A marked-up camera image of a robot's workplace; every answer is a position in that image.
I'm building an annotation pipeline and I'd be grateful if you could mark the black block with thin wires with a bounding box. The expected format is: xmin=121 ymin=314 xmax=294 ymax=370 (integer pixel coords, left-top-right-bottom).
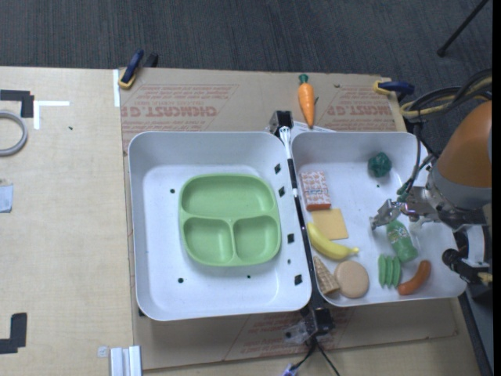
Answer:
xmin=269 ymin=110 xmax=294 ymax=135
xmin=283 ymin=307 xmax=337 ymax=345

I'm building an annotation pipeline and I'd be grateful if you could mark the green plastic bottle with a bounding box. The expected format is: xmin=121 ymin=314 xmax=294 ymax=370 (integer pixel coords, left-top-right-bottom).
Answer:
xmin=385 ymin=217 xmax=420 ymax=264

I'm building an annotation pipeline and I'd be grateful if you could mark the green pea pod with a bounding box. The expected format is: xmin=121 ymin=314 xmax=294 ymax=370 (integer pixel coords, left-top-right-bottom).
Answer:
xmin=377 ymin=253 xmax=403 ymax=289

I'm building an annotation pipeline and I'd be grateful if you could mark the orange and white carton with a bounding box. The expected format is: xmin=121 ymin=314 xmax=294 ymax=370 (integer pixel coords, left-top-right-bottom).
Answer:
xmin=299 ymin=170 xmax=333 ymax=212

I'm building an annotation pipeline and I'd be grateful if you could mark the orange carrot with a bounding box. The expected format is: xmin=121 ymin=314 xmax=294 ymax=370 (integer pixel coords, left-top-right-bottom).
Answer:
xmin=297 ymin=74 xmax=318 ymax=130

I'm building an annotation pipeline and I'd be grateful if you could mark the white plastic tray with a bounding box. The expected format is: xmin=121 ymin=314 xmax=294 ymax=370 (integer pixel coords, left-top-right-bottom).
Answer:
xmin=128 ymin=131 xmax=313 ymax=323
xmin=290 ymin=131 xmax=468 ymax=308

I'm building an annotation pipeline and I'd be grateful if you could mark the orange sausage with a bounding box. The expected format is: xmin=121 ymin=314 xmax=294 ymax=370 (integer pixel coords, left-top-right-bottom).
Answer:
xmin=397 ymin=259 xmax=433 ymax=297

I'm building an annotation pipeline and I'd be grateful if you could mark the round tan biscuit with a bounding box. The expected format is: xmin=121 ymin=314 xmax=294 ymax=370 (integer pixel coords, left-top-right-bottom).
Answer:
xmin=333 ymin=259 xmax=370 ymax=300

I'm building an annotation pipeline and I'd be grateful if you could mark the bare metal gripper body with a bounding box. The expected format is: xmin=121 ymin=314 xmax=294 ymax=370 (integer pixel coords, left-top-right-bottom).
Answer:
xmin=402 ymin=186 xmax=487 ymax=229

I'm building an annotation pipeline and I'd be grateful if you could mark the tan waffle cone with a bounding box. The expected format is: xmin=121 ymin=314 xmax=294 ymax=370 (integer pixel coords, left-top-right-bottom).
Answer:
xmin=312 ymin=255 xmax=341 ymax=295

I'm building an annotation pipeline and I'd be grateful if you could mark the yellow banana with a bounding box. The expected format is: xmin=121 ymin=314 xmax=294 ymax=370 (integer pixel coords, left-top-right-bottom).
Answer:
xmin=305 ymin=222 xmax=361 ymax=261

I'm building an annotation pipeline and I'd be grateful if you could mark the yellow cheese slice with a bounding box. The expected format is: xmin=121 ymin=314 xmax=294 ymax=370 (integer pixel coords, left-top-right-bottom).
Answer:
xmin=311 ymin=208 xmax=350 ymax=242

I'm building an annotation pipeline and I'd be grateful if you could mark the green divided plate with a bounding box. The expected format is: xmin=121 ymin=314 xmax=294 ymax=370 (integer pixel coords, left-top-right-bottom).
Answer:
xmin=178 ymin=173 xmax=283 ymax=267

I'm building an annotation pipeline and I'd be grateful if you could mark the dark green broccoli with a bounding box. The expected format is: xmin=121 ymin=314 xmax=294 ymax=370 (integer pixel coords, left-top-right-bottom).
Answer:
xmin=367 ymin=151 xmax=393 ymax=179

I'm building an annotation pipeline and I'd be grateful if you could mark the brown cardboard board red print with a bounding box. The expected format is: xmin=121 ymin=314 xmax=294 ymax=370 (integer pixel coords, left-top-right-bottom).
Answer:
xmin=118 ymin=67 xmax=459 ymax=371

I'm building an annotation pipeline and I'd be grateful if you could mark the black cylinder on white bracket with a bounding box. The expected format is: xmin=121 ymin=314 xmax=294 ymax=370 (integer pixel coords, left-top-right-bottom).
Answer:
xmin=442 ymin=225 xmax=493 ymax=286

